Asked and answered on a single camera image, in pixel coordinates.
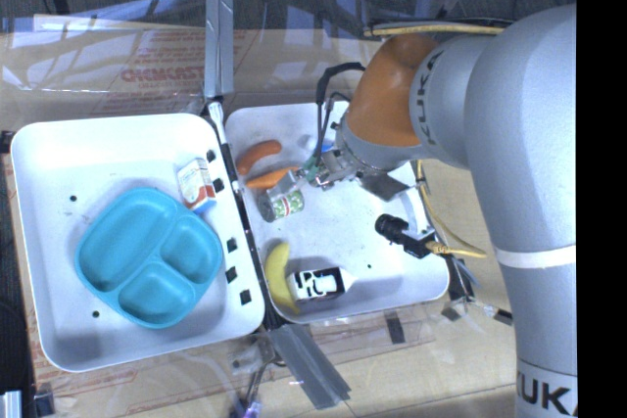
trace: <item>can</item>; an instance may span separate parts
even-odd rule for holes
[[[305,199],[300,190],[294,190],[274,201],[270,199],[267,193],[263,193],[260,195],[257,205],[262,218],[267,222],[272,222],[302,211],[305,207]]]

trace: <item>blue plate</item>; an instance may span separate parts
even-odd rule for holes
[[[182,320],[221,264],[216,232],[153,188],[118,197],[87,229],[74,256],[78,277],[94,295],[148,328]]]

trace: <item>white ring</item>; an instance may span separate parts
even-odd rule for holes
[[[577,245],[534,253],[513,253],[494,247],[497,261],[512,268],[548,268],[577,262]]]

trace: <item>banana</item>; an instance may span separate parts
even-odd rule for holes
[[[272,300],[281,306],[290,308],[294,313],[300,313],[300,308],[294,303],[285,281],[285,265],[290,255],[290,245],[282,242],[276,246],[265,260],[265,279],[270,289]]]

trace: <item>white plastic tray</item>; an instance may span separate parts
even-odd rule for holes
[[[345,110],[345,103],[337,103],[330,122],[339,122]],[[280,154],[260,160],[242,177],[241,186],[244,186],[246,179],[275,168],[301,164],[309,157],[311,152],[302,145],[316,136],[315,104],[242,109],[228,118],[225,131],[236,160],[264,140],[276,139],[283,146]],[[333,135],[329,128],[327,139],[332,140]],[[393,174],[410,186],[414,184],[408,163]],[[326,192],[306,185],[302,192],[305,199],[302,212],[268,223],[257,209],[259,191],[245,190],[247,212],[262,263],[276,244],[287,241],[291,253],[286,273],[341,266],[356,276],[357,282],[336,299],[302,303],[299,314],[276,305],[285,318],[309,323],[432,301],[447,291],[449,272],[442,258],[429,255],[417,259],[405,253],[401,246],[390,245],[374,230],[374,222],[382,213],[405,220],[413,216],[418,230],[426,229],[428,221],[415,189],[406,191],[405,201],[399,198],[389,203],[350,181],[337,183]]]
[[[176,170],[213,150],[224,182],[205,219],[220,236],[217,279],[178,324],[152,330],[122,317],[78,279],[81,236],[126,190],[157,188],[182,201]],[[12,143],[28,269],[41,345],[50,361],[84,371],[238,338],[263,320],[265,305],[214,130],[197,116],[163,115],[37,123]],[[236,277],[227,282],[225,271]]]

